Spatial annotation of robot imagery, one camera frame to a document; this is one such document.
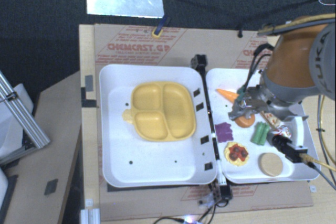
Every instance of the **yellow cable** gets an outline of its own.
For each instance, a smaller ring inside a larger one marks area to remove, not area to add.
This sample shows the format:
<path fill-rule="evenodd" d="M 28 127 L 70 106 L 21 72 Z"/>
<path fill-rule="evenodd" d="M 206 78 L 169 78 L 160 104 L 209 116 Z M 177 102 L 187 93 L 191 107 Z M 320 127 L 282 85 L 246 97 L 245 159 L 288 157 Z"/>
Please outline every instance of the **yellow cable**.
<path fill-rule="evenodd" d="M 320 113 L 320 128 L 321 128 L 321 129 L 322 129 L 322 111 L 323 111 L 322 108 L 323 108 L 324 98 L 325 98 L 325 97 L 326 97 L 325 95 L 322 97 L 321 108 L 320 108 L 320 110 L 321 110 L 321 113 Z M 335 159 L 332 157 L 332 155 L 331 155 L 330 151 L 328 150 L 327 145 L 326 145 L 326 143 L 325 143 L 325 141 L 324 141 L 323 132 L 321 132 L 321 137 L 322 137 L 322 143 L 323 143 L 323 146 L 324 146 L 324 148 L 325 148 L 325 151 L 326 151 L 327 155 L 328 155 L 329 158 L 331 159 L 332 163 L 333 163 L 334 165 L 336 165 Z"/>
<path fill-rule="evenodd" d="M 284 28 L 288 28 L 291 26 L 295 26 L 295 25 L 301 25 L 301 24 L 305 24 L 308 22 L 313 22 L 316 20 L 323 20 L 323 19 L 332 19 L 335 18 L 335 13 L 329 13 L 329 14 L 321 14 L 321 15 L 315 15 L 315 16 L 309 16 L 309 17 L 305 17 L 299 20 L 294 20 L 288 24 L 284 24 L 284 25 L 278 25 L 278 26 L 267 26 L 261 30 L 258 31 L 258 34 L 262 34 L 262 33 L 267 33 L 269 31 L 274 31 L 274 30 L 279 30 L 279 29 L 284 29 Z"/>
<path fill-rule="evenodd" d="M 309 156 L 306 153 L 300 153 L 300 157 L 302 158 L 302 160 L 304 162 L 307 162 L 307 163 L 317 163 L 317 164 L 320 164 L 320 165 L 322 165 L 322 166 L 324 166 L 324 167 L 326 167 L 326 168 L 328 168 L 328 169 L 336 172 L 336 169 L 334 167 L 332 167 L 332 166 L 330 166 L 330 165 L 328 165 L 326 163 L 320 162 L 317 159 L 314 159 L 312 156 Z"/>

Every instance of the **orange round object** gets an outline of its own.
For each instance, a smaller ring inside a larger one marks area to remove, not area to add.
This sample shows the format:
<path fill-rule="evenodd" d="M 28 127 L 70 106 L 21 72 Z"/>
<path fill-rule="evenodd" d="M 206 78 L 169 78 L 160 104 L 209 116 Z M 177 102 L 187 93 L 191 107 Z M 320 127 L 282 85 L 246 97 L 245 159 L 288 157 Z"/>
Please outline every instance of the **orange round object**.
<path fill-rule="evenodd" d="M 235 119 L 235 122 L 237 123 L 237 125 L 242 128 L 248 128 L 252 126 L 255 121 L 256 121 L 256 117 L 254 116 L 254 114 L 252 114 L 249 119 L 245 118 L 245 116 L 240 116 Z"/>

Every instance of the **purple object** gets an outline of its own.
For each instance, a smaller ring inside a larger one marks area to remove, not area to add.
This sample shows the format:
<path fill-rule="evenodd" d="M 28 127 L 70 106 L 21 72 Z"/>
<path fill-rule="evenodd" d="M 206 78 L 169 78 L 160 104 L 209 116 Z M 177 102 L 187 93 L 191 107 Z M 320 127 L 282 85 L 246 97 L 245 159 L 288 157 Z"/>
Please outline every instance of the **purple object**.
<path fill-rule="evenodd" d="M 226 122 L 215 124 L 217 140 L 219 143 L 233 140 L 232 130 L 230 126 L 231 124 L 228 124 Z"/>

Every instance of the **yellow plate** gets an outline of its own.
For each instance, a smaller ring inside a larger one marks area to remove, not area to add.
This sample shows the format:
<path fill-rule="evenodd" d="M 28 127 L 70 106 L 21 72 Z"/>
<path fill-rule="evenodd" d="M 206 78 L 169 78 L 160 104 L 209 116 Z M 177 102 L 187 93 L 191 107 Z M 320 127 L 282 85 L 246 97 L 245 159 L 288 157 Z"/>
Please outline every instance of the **yellow plate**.
<path fill-rule="evenodd" d="M 193 101 L 175 82 L 150 82 L 132 92 L 131 114 L 137 133 L 150 141 L 183 140 L 195 132 Z"/>

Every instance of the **beige round disc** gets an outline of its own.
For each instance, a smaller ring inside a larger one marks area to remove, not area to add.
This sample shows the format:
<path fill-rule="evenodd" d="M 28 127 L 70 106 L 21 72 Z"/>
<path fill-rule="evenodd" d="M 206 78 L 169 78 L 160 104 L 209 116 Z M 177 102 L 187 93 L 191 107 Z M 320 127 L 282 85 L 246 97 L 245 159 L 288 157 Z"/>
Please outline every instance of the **beige round disc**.
<path fill-rule="evenodd" d="M 278 155 L 264 153 L 259 159 L 259 167 L 265 175 L 278 176 L 281 174 L 284 165 Z"/>

